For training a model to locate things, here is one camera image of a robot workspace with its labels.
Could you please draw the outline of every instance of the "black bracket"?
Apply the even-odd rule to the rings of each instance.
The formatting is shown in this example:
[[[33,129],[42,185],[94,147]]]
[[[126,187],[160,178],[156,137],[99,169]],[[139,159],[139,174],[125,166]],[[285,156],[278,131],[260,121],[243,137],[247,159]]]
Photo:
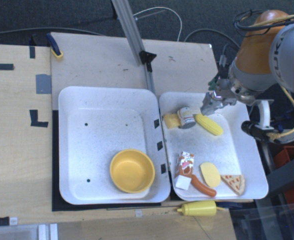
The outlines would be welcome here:
[[[145,50],[142,50],[139,53],[139,57],[140,57],[141,63],[142,64],[146,64],[147,71],[148,72],[153,72],[152,63],[151,62],[156,58],[156,56],[157,56],[156,54],[147,52]]]

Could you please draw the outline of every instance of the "black clamp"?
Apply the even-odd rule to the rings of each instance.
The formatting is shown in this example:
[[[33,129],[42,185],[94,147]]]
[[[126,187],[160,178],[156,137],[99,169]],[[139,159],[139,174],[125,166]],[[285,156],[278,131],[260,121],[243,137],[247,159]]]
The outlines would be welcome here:
[[[52,55],[54,55],[57,59],[61,59],[63,57],[63,52],[59,49],[58,44],[56,43],[53,36],[50,33],[47,33],[46,39],[51,46],[50,51],[51,51]]]
[[[252,121],[244,121],[241,124],[241,129],[244,133],[248,134],[249,136],[252,136],[257,141],[267,143],[270,141],[270,138],[268,137],[267,133],[272,133],[273,129],[260,129],[257,127],[256,122]]]
[[[139,53],[139,57],[140,57],[141,63],[142,64],[146,64],[147,71],[148,72],[153,72],[152,63],[151,62],[156,58],[156,56],[157,56],[156,54],[147,52],[145,50],[142,50]]]

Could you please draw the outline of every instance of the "toy milk carton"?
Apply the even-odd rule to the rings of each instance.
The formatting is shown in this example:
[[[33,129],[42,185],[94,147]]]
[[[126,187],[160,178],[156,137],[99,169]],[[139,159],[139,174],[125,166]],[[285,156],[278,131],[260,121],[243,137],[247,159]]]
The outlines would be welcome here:
[[[178,157],[174,184],[176,188],[182,190],[188,190],[188,187],[192,181],[193,167],[194,167],[194,155],[182,151]]]

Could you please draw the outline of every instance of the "toy pizza slice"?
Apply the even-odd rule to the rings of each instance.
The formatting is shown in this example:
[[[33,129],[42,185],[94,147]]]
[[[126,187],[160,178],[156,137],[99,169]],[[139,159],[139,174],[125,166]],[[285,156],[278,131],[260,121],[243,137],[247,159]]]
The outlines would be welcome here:
[[[237,194],[241,195],[245,190],[245,178],[243,175],[220,175],[221,179]]]

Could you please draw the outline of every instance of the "toy sausage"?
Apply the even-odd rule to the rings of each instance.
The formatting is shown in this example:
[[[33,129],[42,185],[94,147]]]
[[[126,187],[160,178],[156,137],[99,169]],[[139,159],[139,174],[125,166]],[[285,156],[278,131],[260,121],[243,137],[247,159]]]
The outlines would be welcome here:
[[[210,197],[214,197],[216,196],[217,192],[215,189],[212,189],[206,185],[204,185],[203,183],[201,183],[199,181],[199,179],[193,174],[191,176],[191,184],[201,193],[210,196]]]

